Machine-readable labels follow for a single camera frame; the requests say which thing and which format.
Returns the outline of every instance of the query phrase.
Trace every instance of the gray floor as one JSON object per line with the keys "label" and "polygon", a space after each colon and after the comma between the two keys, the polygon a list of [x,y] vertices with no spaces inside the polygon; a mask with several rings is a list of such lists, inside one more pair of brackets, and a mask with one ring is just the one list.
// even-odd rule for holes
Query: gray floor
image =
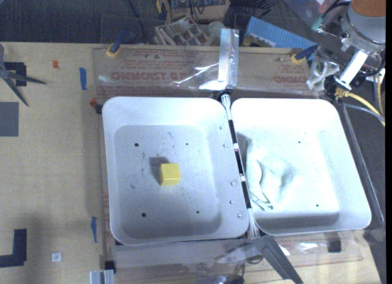
{"label": "gray floor", "polygon": [[[155,1],[6,0],[0,6],[0,41],[108,43],[114,41],[124,26],[128,26],[137,35],[133,41],[140,42],[151,36],[154,24],[160,23]],[[226,21],[231,27],[234,27],[235,17],[239,14],[244,12],[229,9]],[[318,35],[307,28],[283,2],[265,19],[303,37],[317,40]],[[356,93],[372,100],[372,85],[365,83]],[[385,129],[372,116],[356,110],[349,110],[349,114],[385,217]],[[367,239],[383,283],[386,283],[385,234],[385,225],[374,213]]]}

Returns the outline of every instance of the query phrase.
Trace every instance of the dark floor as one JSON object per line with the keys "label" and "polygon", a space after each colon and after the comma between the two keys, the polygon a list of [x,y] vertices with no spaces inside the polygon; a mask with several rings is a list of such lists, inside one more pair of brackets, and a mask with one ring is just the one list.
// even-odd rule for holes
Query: dark floor
{"label": "dark floor", "polygon": [[[0,41],[110,43],[118,31],[127,26],[136,35],[132,42],[143,42],[150,38],[155,25],[162,24],[155,2],[156,0],[6,0],[0,6]],[[249,15],[249,12],[231,7],[225,19],[226,26],[238,28],[235,26],[236,17],[243,15]],[[263,19],[310,40],[319,39],[319,35],[303,24],[301,18],[282,1]],[[373,99],[372,85],[369,83],[362,85],[356,92],[368,100]],[[372,116],[351,109],[349,114],[385,218],[385,129]],[[386,283],[385,225],[380,222],[380,216],[377,216],[376,204],[372,204],[375,209],[374,219],[367,230],[367,239],[382,282]]]}

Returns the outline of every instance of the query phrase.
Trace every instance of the small white square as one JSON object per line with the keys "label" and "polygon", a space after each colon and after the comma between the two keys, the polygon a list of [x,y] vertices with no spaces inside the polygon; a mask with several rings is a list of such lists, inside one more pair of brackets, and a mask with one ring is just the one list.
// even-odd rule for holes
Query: small white square
{"label": "small white square", "polygon": [[61,261],[61,252],[52,252],[51,262],[59,262],[59,261]]}

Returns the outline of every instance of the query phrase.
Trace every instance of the yellow cube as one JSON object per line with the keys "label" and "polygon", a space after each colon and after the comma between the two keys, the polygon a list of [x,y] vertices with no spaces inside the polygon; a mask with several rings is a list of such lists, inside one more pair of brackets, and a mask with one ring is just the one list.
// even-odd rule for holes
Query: yellow cube
{"label": "yellow cube", "polygon": [[159,184],[161,186],[177,185],[181,179],[178,163],[162,163],[159,167]]}

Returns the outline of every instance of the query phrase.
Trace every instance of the wooden table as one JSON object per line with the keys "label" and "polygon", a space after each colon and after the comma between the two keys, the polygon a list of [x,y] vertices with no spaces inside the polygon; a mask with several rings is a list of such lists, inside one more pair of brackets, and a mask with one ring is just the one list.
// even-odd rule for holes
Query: wooden table
{"label": "wooden table", "polygon": [[[19,136],[0,138],[0,255],[12,252],[13,230],[27,228],[24,266],[0,269],[1,283],[88,283],[89,272],[105,260],[104,210],[100,170],[99,117],[93,49],[103,45],[3,43],[4,60],[24,62],[28,75],[47,85],[21,88]],[[52,62],[58,61],[58,69]],[[81,89],[80,68],[87,72]],[[0,82],[0,101],[19,100]],[[97,242],[91,231],[97,218]],[[369,247],[363,260],[297,268],[305,283],[379,283]],[[60,262],[51,253],[61,252]],[[272,271],[245,274],[246,283],[276,279]],[[118,274],[116,283],[130,283]]]}

